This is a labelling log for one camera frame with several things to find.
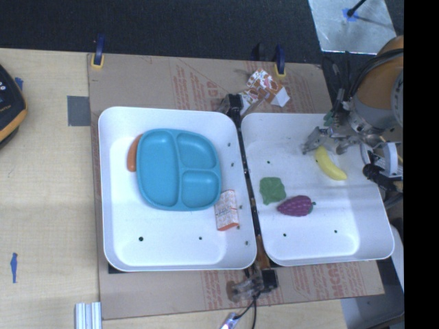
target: orange object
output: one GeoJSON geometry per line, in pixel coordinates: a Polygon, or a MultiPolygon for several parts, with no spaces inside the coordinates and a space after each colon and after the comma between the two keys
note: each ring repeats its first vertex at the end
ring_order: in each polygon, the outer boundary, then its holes
{"type": "MultiPolygon", "coordinates": [[[[404,36],[397,36],[385,44],[378,56],[404,48],[404,36]]],[[[404,56],[389,60],[371,70],[360,84],[357,96],[364,105],[381,110],[392,109],[392,89],[404,67],[404,56]]]]}
{"type": "Polygon", "coordinates": [[[137,160],[137,146],[139,146],[140,138],[142,137],[142,134],[138,135],[135,140],[132,142],[129,150],[128,155],[126,158],[126,165],[130,172],[136,171],[136,160],[137,160]]]}

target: cardboard sheet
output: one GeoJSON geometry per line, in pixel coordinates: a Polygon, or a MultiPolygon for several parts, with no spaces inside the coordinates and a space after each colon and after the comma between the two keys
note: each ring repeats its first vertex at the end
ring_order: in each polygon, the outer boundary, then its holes
{"type": "MultiPolygon", "coordinates": [[[[95,211],[99,289],[103,319],[121,319],[226,308],[247,302],[228,299],[226,284],[245,279],[243,271],[150,271],[121,273],[111,269],[103,251],[97,120],[112,106],[216,110],[229,93],[246,88],[259,68],[274,75],[273,62],[206,60],[106,54],[104,66],[90,66],[95,211]]],[[[257,112],[325,113],[331,107],[322,70],[312,64],[286,64],[276,80],[290,100],[285,107],[263,102],[257,112]]],[[[262,295],[258,305],[341,299],[383,293],[375,261],[277,267],[279,286],[262,295]]]]}

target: blue tape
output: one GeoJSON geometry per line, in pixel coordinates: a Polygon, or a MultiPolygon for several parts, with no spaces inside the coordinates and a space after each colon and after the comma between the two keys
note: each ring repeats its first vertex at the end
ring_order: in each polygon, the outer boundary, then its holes
{"type": "Polygon", "coordinates": [[[348,21],[348,22],[356,22],[357,21],[357,19],[359,18],[359,16],[357,15],[357,13],[356,12],[354,12],[354,14],[351,16],[351,17],[349,17],[348,16],[348,11],[350,10],[350,8],[344,8],[342,11],[343,11],[343,16],[344,16],[344,18],[348,21]]]}
{"type": "Polygon", "coordinates": [[[12,259],[11,259],[11,271],[12,271],[12,282],[16,283],[16,267],[18,265],[18,261],[16,260],[16,258],[18,257],[18,254],[16,254],[15,252],[12,254],[12,259]]]}

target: yellow banana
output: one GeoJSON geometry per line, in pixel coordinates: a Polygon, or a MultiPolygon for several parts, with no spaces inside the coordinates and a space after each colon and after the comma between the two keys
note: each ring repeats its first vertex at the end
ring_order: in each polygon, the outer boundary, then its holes
{"type": "Polygon", "coordinates": [[[334,180],[345,180],[348,178],[346,173],[332,162],[326,147],[319,146],[314,154],[314,158],[322,171],[330,178],[334,180]]]}

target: wooden table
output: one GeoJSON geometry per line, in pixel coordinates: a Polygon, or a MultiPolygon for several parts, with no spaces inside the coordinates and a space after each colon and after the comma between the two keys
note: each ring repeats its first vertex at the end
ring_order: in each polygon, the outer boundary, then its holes
{"type": "MultiPolygon", "coordinates": [[[[67,97],[88,96],[86,53],[0,49],[29,114],[0,150],[0,328],[75,327],[99,301],[90,127],[69,126],[67,97]],[[16,283],[10,261],[17,253],[16,283]]],[[[229,310],[103,321],[102,328],[219,328],[229,310]]],[[[238,328],[251,328],[250,310],[238,328]]],[[[256,328],[345,328],[339,300],[263,306],[256,328]]]]}

